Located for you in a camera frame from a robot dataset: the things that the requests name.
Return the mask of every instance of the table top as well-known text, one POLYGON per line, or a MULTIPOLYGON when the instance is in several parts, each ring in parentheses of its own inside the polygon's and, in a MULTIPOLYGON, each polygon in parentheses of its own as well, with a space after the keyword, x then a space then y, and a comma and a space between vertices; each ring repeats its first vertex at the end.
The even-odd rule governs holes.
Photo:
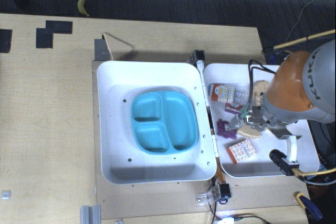
MULTIPOLYGON (((0 14, 0 29, 12 30, 11 50, 0 54, 0 186, 12 191, 10 200, 0 200, 5 223, 79 223, 80 207, 96 204, 91 63, 94 39, 103 33, 131 45, 130 60, 185 61, 194 49, 204 49, 207 63, 264 61, 257 29, 251 27, 0 14), (72 33, 53 34, 53 49, 38 49, 37 28, 45 29, 47 20, 72 22, 72 33)), ((308 195, 297 179, 227 181, 233 197, 228 207, 218 208, 220 216, 253 212, 272 223, 308 223, 293 196, 295 191, 308 195)), ((172 215, 160 210, 176 208, 170 199, 140 214, 134 203, 122 200, 120 215, 102 223, 120 217, 126 224, 210 223, 207 208, 186 205, 194 202, 198 183, 146 185, 147 194, 137 190, 137 196, 133 189, 139 208, 173 194, 183 210, 172 215)))

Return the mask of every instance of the blue divided dish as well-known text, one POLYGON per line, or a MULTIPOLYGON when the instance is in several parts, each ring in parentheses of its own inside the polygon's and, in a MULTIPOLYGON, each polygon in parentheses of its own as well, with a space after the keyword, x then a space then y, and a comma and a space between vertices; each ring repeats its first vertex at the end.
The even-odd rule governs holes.
POLYGON ((153 154, 187 151, 198 141, 193 105, 176 91, 148 92, 132 103, 133 134, 140 149, 153 154))

